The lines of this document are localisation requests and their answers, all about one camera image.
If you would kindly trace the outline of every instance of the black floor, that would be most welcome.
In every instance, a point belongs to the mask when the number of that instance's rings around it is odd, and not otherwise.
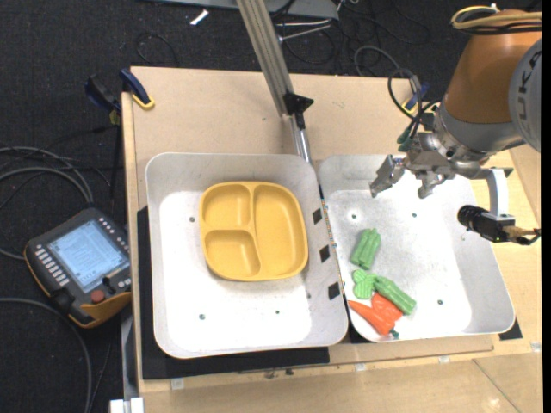
[[[542,8],[541,0],[360,0],[341,9],[340,25],[289,41],[288,68],[339,75],[359,69],[386,77],[392,66],[374,52],[361,54],[358,68],[354,63],[359,46],[375,46],[429,83],[428,99],[438,100],[467,42],[449,27],[450,17],[490,3]],[[96,206],[125,224],[122,160],[113,197],[108,185],[115,130],[108,113],[86,98],[88,76],[97,74],[119,93],[118,71],[129,65],[259,71],[239,13],[212,9],[191,26],[200,12],[134,0],[0,0],[0,249],[21,254],[31,237],[83,206],[77,190],[59,176],[2,180],[16,168],[45,163],[20,158],[10,147],[47,148],[70,158],[90,183]],[[0,273],[0,298],[47,303],[24,262],[0,256]],[[105,412],[110,399],[123,395],[119,322],[116,317],[95,330],[79,330],[90,352],[94,412]],[[1,304],[0,412],[80,412],[86,390],[84,355],[71,330],[38,307]]]

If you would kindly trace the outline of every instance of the orange carrot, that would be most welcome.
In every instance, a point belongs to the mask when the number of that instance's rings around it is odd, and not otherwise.
[[[358,315],[367,320],[368,323],[370,323],[381,335],[388,335],[390,331],[393,330],[394,321],[385,318],[372,307],[350,300],[348,301],[348,306],[357,312]]]
[[[402,317],[402,311],[389,299],[385,299],[379,293],[374,293],[371,298],[371,306],[384,318],[396,321]]]

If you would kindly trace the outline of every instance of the table top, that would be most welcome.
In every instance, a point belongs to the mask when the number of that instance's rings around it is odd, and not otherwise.
[[[294,153],[294,147],[290,126],[278,116],[262,73],[147,67],[133,67],[132,72],[156,102],[152,110],[145,111],[133,103],[128,94],[121,98],[128,230],[133,263],[133,315],[134,320],[139,320],[135,216],[146,205],[145,166],[149,160],[159,153],[173,151],[289,154]],[[295,74],[291,78],[296,93],[314,99],[314,104],[305,113],[314,168],[317,169],[321,161],[332,155],[396,152],[395,139],[407,122],[392,104],[385,78]],[[408,84],[398,80],[394,90],[398,98],[405,98]],[[523,227],[538,226],[535,215],[540,216],[539,172],[535,167],[539,166],[539,161],[539,154],[526,150],[504,151],[491,160],[492,165],[498,167],[520,166],[524,169],[520,174],[513,171],[508,179],[510,213]],[[472,184],[479,206],[488,207],[486,183],[476,181]],[[350,409],[355,410],[353,405],[378,405],[372,398],[369,400],[369,394],[376,395],[382,403],[383,399],[393,396],[396,396],[394,400],[403,402],[408,397],[414,399],[416,390],[434,386],[435,381],[439,386],[435,389],[435,397],[444,400],[457,392],[456,386],[452,386],[457,385],[457,378],[463,376],[465,379],[459,385],[465,385],[472,393],[459,401],[458,405],[464,404],[458,411],[464,411],[466,404],[480,407],[477,403],[486,395],[513,407],[523,403],[537,405],[539,397],[525,396],[526,382],[516,378],[503,379],[502,375],[521,363],[526,366],[526,374],[533,378],[530,381],[532,391],[533,386],[536,391],[542,391],[542,354],[534,353],[542,342],[541,242],[530,247],[502,243],[493,245],[493,248],[515,307],[521,338],[502,341],[498,335],[477,335],[362,344],[352,344],[345,339],[330,347],[331,362],[327,366],[295,368],[290,372],[274,370],[269,374],[253,372],[189,377],[184,378],[183,383],[186,389],[193,390],[175,393],[171,390],[170,380],[143,380],[140,377],[141,343],[136,335],[140,395],[145,397],[146,407],[149,404],[152,408],[162,407],[164,411],[176,411],[181,402],[196,405],[196,410],[192,411],[215,411],[215,400],[220,401],[224,393],[229,396],[233,391],[247,397],[250,411],[258,411],[255,403],[263,399],[263,403],[266,402],[264,411],[272,402],[271,397],[275,403],[278,399],[276,393],[283,391],[288,397],[285,402],[296,401],[297,397],[302,399],[294,404],[294,411],[313,408],[331,411],[327,400],[315,400],[308,394],[313,390],[311,383],[315,383],[313,386],[340,387],[339,396],[346,395],[346,400],[336,397],[329,404],[333,401],[352,403]],[[496,389],[493,381],[498,378],[502,378],[503,386],[511,387],[509,396]],[[386,380],[396,383],[396,388],[382,398],[377,390]],[[412,380],[417,381],[415,387],[408,385]],[[372,384],[372,391],[357,393],[359,387]],[[219,387],[216,395],[213,386]],[[392,403],[385,402],[387,410],[379,411],[395,411],[391,408]],[[242,404],[240,409],[237,404],[235,410],[232,408],[228,405],[226,411],[245,411]]]

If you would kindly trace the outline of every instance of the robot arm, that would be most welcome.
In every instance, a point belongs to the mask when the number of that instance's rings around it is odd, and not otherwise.
[[[480,12],[492,14],[465,21]],[[486,169],[483,164],[499,151],[526,143],[541,151],[541,18],[541,13],[495,7],[454,15],[452,25],[473,36],[439,105],[418,112],[415,119],[423,130],[417,124],[400,136],[399,151],[406,155],[387,157],[377,171],[371,183],[373,197],[392,187],[404,170],[421,181],[421,199],[456,175],[486,179],[491,210],[464,207],[460,222],[493,242],[529,244],[540,236],[537,230],[516,228],[507,213],[505,178],[511,169]],[[529,234],[534,239],[525,237]]]

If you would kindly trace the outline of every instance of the yellow tray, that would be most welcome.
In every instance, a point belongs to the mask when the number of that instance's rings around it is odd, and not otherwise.
[[[300,204],[281,185],[225,182],[200,202],[201,245],[207,265],[228,280],[277,280],[298,274],[308,260]]]

